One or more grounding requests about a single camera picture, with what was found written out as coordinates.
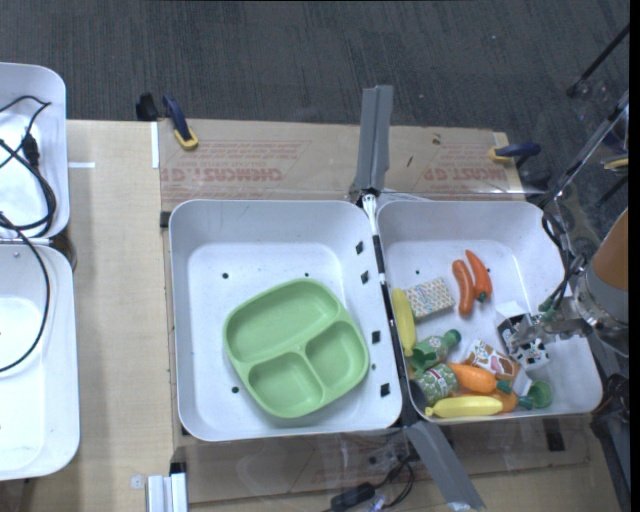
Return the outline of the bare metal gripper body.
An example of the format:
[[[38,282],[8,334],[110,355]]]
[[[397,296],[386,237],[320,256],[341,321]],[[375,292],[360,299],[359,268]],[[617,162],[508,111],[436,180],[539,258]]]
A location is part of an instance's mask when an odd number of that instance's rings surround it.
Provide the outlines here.
[[[628,355],[628,293],[616,288],[593,293],[577,288],[565,297],[544,332],[560,337],[595,336],[620,356]]]

